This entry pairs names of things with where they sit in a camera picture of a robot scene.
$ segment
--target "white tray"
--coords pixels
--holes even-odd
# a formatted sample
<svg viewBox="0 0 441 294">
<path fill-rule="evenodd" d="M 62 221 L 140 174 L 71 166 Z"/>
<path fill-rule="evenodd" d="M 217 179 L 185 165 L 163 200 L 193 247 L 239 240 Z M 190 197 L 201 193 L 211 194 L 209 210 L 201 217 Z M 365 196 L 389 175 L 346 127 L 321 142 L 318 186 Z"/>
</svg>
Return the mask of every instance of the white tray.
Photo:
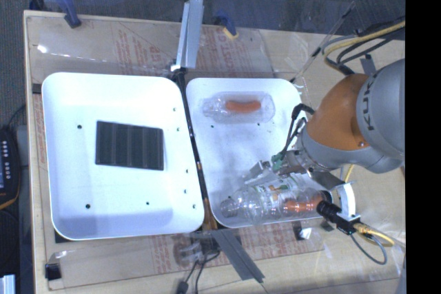
<svg viewBox="0 0 441 294">
<path fill-rule="evenodd" d="M 217 123 L 204 114 L 203 106 L 224 92 L 267 94 L 274 102 L 274 116 L 265 123 L 252 114 L 248 123 Z M 300 95 L 281 78 L 195 78 L 188 83 L 186 93 L 212 213 L 225 227 L 246 227 L 246 220 L 225 218 L 220 204 L 243 186 L 242 175 L 259 160 L 271 160 L 285 146 L 292 109 L 301 103 Z"/>
<path fill-rule="evenodd" d="M 161 77 L 59 72 L 43 82 L 55 229 L 70 240 L 187 233 L 204 210 L 179 88 Z M 98 120 L 163 130 L 164 170 L 95 164 Z"/>
</svg>

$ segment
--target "yellow cable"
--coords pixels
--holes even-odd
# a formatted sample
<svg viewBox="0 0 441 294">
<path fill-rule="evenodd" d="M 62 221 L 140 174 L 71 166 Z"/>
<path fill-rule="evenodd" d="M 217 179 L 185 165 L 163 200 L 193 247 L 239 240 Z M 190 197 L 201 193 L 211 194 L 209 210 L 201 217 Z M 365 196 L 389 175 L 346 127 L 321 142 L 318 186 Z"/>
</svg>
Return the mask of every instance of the yellow cable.
<svg viewBox="0 0 441 294">
<path fill-rule="evenodd" d="M 349 176 L 351 175 L 352 169 L 354 165 L 350 165 L 349 169 L 347 170 L 346 176 L 345 176 L 345 182 L 349 180 Z"/>
<path fill-rule="evenodd" d="M 370 39 L 375 39 L 378 38 L 380 36 L 383 36 L 384 34 L 388 34 L 390 32 L 399 30 L 400 28 L 403 28 L 406 25 L 406 21 L 401 21 L 399 23 L 397 23 L 396 25 L 393 25 L 391 27 L 385 28 L 383 30 L 368 34 L 367 36 L 362 36 L 362 37 L 356 37 L 354 39 L 351 39 L 349 41 L 345 41 L 339 44 L 334 45 L 333 47 L 330 47 L 324 54 L 323 56 L 325 58 L 327 58 L 333 51 L 343 48 L 343 47 L 347 47 L 348 45 L 352 45 L 352 44 L 356 44 L 356 43 L 360 43 L 360 42 L 365 42 L 368 41 Z"/>
<path fill-rule="evenodd" d="M 390 238 L 389 236 L 387 236 L 384 233 L 381 233 L 379 231 L 373 230 L 372 228 L 370 228 L 368 225 L 363 224 L 363 223 L 355 223 L 353 225 L 353 227 L 356 229 L 356 231 L 358 233 L 361 234 L 369 234 L 369 235 L 376 235 L 379 238 L 382 238 L 383 240 L 386 240 L 390 245 L 395 245 L 395 242 L 393 241 L 392 238 Z"/>
</svg>

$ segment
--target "blue clamp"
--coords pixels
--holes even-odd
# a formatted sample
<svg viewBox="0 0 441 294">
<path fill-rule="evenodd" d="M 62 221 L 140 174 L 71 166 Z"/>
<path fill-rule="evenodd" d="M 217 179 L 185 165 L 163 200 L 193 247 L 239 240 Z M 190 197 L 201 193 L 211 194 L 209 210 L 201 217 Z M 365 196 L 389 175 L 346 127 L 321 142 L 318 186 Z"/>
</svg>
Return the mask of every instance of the blue clamp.
<svg viewBox="0 0 441 294">
<path fill-rule="evenodd" d="M 76 28 L 81 25 L 81 21 L 76 15 L 76 10 L 73 0 L 57 0 L 57 4 L 66 13 L 64 19 L 69 23 L 71 28 Z"/>
<path fill-rule="evenodd" d="M 224 10 L 218 10 L 215 16 L 216 19 L 225 26 L 225 29 L 228 31 L 227 34 L 229 34 L 232 39 L 238 36 L 233 20 Z"/>
</svg>

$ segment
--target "black rectangular pad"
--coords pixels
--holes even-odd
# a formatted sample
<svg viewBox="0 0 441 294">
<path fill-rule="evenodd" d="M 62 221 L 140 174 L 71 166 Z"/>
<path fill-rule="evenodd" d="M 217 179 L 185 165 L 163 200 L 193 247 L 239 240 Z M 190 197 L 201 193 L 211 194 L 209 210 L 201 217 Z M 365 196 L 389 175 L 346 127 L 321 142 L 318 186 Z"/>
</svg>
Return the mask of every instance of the black rectangular pad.
<svg viewBox="0 0 441 294">
<path fill-rule="evenodd" d="M 95 164 L 164 170 L 163 130 L 96 122 Z"/>
</svg>

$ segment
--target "black clamp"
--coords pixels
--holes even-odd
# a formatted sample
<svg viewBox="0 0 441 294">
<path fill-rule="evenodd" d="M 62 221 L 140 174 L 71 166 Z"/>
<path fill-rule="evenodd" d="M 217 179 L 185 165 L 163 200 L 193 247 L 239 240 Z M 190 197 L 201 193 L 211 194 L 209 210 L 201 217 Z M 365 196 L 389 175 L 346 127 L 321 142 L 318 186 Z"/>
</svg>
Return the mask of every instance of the black clamp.
<svg viewBox="0 0 441 294">
<path fill-rule="evenodd" d="M 60 265 L 57 263 L 46 264 L 45 265 L 45 278 L 47 280 L 59 280 L 61 278 Z"/>
</svg>

